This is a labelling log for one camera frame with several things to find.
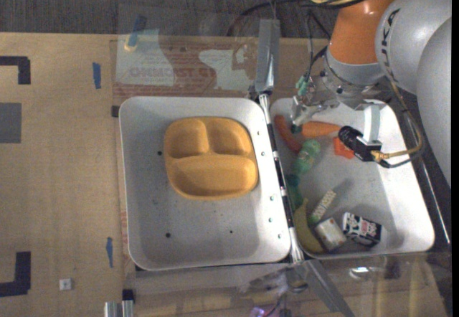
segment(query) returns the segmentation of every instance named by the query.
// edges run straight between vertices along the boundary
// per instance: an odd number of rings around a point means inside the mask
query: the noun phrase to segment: white tray
[[[249,131],[259,182],[248,195],[219,201],[185,199],[164,166],[166,128],[185,117],[219,116]],[[277,262],[290,236],[259,105],[240,98],[136,97],[120,108],[128,247],[145,270]]]
[[[289,118],[291,103],[291,99],[277,100],[271,107],[271,116],[281,114]],[[364,131],[363,111],[352,110],[344,104],[315,114],[313,120]],[[333,189],[338,196],[323,219],[333,217],[341,224],[343,213],[351,212],[382,224],[388,234],[383,242],[370,249],[343,247],[333,254],[311,256],[321,259],[361,257],[430,249],[435,233],[412,164],[384,169],[374,162],[365,163],[358,158],[336,156],[332,141],[336,135],[318,139],[321,155],[313,168],[301,177],[299,189],[309,200],[308,211],[315,207],[329,189]],[[288,174],[294,155],[276,130],[275,137],[284,174]],[[388,105],[381,110],[379,140],[383,143],[383,152],[406,149],[397,118]],[[405,158],[407,156],[392,158],[389,162],[396,163]]]

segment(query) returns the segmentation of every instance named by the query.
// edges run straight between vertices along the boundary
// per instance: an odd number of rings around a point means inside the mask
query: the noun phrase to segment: carrot
[[[301,126],[301,134],[306,138],[315,138],[339,131],[341,127],[332,123],[310,120]]]
[[[296,140],[295,136],[288,127],[287,120],[283,115],[277,115],[274,117],[274,125],[279,131],[280,137],[285,141],[287,147],[294,153],[299,153],[301,150],[301,144]]]

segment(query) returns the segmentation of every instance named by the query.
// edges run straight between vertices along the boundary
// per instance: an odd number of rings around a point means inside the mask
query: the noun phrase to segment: wooden surface
[[[0,55],[24,55],[32,65],[31,85],[17,85],[15,67],[0,67],[0,101],[22,104],[22,142],[0,145],[0,283],[12,281],[16,252],[32,253],[32,287],[27,295],[0,298],[2,317],[102,316],[106,301],[120,302],[123,287],[136,284],[123,256],[122,166],[110,114],[116,40],[0,34]],[[93,62],[101,65],[101,89],[95,89]],[[358,316],[445,316],[429,266],[422,258],[415,264],[399,284],[337,279],[338,287]],[[73,290],[59,291],[62,278],[73,279]],[[135,309],[139,316],[215,316],[212,310],[248,316],[253,303],[269,304],[267,297],[238,304],[235,290],[157,291],[141,294]],[[295,303],[295,316],[338,316],[312,292]]]

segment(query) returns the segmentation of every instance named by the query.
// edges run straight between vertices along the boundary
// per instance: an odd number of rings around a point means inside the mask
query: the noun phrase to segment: orange carrot
[[[301,126],[301,134],[306,138],[315,138],[339,131],[341,127],[332,123],[310,120]]]
[[[299,153],[301,150],[301,144],[296,140],[292,134],[290,127],[288,127],[287,121],[283,115],[277,115],[274,117],[274,125],[279,131],[280,137],[285,141],[287,147],[294,153]]]

